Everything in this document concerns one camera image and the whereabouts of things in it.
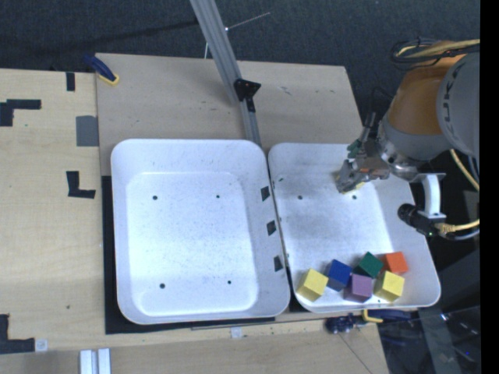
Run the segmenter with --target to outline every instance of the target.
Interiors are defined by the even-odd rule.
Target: cube
[[[376,280],[373,293],[378,298],[393,302],[395,299],[402,296],[404,283],[404,277],[387,270]]]
[[[349,285],[343,290],[343,298],[363,303],[373,296],[373,279],[369,276],[353,273]]]
[[[308,269],[302,275],[296,293],[314,302],[324,293],[328,280],[327,276],[322,273],[314,269]]]
[[[335,291],[341,291],[349,284],[351,274],[352,268],[349,265],[333,259],[326,269],[326,276],[329,278],[327,286]]]
[[[354,268],[353,273],[362,274],[363,276],[369,276],[371,278],[376,278],[383,268],[383,262],[374,256],[371,252],[367,252],[366,255],[360,260],[357,266]]]
[[[395,274],[409,271],[403,252],[391,252],[384,255],[384,268]]]

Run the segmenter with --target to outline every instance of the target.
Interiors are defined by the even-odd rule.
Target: black clamp
[[[234,82],[235,93],[239,101],[246,100],[246,106],[249,112],[256,112],[253,96],[262,85],[260,83],[250,82],[249,80],[236,79]]]

